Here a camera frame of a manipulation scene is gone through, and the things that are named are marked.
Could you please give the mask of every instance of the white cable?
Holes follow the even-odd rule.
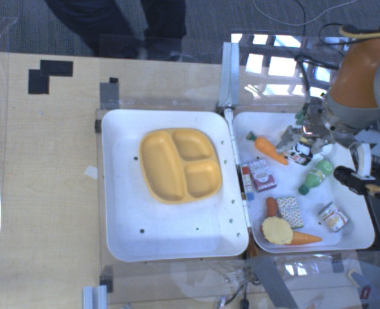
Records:
[[[296,24],[296,23],[287,23],[287,22],[283,22],[283,21],[279,21],[278,19],[275,19],[274,17],[271,17],[270,15],[267,15],[266,13],[264,13],[258,6],[257,4],[255,3],[255,1],[253,0],[253,5],[255,7],[255,9],[262,15],[266,16],[267,18],[269,18],[270,20],[274,21],[274,22],[277,22],[277,23],[280,23],[280,24],[284,24],[284,25],[288,25],[288,26],[304,26],[304,25],[307,25],[307,24],[310,24],[312,22],[315,22],[317,19],[319,19],[322,15],[326,14],[327,12],[333,10],[333,9],[336,9],[336,8],[339,8],[339,7],[342,7],[342,6],[347,6],[347,5],[350,5],[352,3],[355,3],[356,1],[359,1],[359,0],[352,0],[352,1],[349,1],[347,3],[341,3],[340,5],[336,5],[336,6],[333,6],[333,7],[330,7],[326,10],[324,10],[320,15],[318,15],[317,17],[311,19],[310,21],[307,21],[305,23],[300,23],[300,24]]]

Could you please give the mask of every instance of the yellow plate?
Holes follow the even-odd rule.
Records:
[[[210,139],[192,128],[153,131],[141,140],[140,165],[153,197],[186,203],[221,188],[221,169]]]

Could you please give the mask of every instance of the white sticker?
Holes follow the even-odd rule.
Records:
[[[98,168],[93,167],[93,166],[88,166],[86,171],[84,172],[84,175],[87,175],[90,178],[97,180],[98,179]]]

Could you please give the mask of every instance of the person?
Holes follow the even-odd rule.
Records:
[[[148,27],[145,41],[133,34],[116,0],[45,0],[50,10],[78,34],[96,56],[176,60],[186,35],[185,0],[140,0]]]

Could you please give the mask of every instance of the jeans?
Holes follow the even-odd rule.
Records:
[[[186,35],[185,0],[140,0],[148,24],[144,31],[145,47],[155,54],[169,56],[181,50],[181,39]],[[103,55],[100,38],[115,40],[110,50],[117,57],[135,58],[140,41],[135,38],[130,24],[117,7],[115,0],[45,0],[51,11],[71,31],[75,32],[94,51]]]

